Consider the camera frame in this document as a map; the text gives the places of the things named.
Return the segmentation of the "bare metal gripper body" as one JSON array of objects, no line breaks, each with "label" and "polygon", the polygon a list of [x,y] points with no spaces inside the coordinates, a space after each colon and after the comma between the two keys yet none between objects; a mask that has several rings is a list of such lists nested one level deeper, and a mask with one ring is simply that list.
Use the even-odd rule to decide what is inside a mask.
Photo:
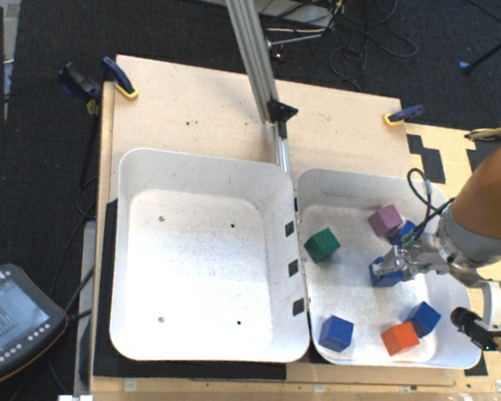
[{"label": "bare metal gripper body", "polygon": [[470,259],[452,240],[438,234],[423,233],[420,238],[407,242],[405,266],[418,267],[418,274],[449,274],[468,288],[478,289],[483,285],[483,278],[477,272],[481,265]]}]

